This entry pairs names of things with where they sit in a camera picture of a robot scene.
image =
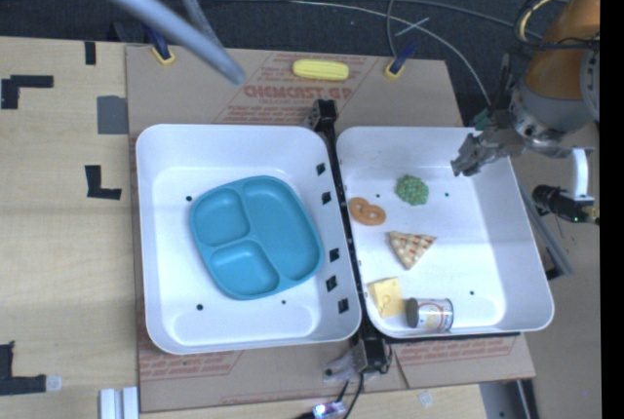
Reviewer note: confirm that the small white can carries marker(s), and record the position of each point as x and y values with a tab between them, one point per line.
434	314

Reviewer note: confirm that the brown cardboard board red print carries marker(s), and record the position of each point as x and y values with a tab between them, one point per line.
195	100

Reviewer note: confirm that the yellow corn cob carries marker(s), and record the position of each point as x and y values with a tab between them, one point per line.
321	69

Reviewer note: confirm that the black cylinder on white bracket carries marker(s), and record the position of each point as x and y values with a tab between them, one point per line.
560	202

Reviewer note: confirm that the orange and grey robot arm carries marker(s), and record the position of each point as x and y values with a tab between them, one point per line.
560	66

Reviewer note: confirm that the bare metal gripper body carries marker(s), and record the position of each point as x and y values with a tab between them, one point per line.
507	139

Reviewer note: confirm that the white plastic tray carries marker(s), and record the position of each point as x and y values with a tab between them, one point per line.
170	261
487	237

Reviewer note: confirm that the blue divided plate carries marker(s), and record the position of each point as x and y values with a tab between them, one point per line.
287	222

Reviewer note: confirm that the yellow cheese wedge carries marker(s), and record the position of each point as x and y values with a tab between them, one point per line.
386	296

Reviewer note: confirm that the thin black rod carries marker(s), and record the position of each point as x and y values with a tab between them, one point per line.
347	222

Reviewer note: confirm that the pizza slice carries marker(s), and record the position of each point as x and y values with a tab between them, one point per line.
409	246

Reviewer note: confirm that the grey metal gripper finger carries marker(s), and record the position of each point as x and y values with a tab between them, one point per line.
465	153
479	163

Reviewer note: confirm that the orange pretzel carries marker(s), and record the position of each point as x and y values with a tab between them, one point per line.
374	217

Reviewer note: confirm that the green peas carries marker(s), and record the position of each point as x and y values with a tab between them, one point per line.
412	190

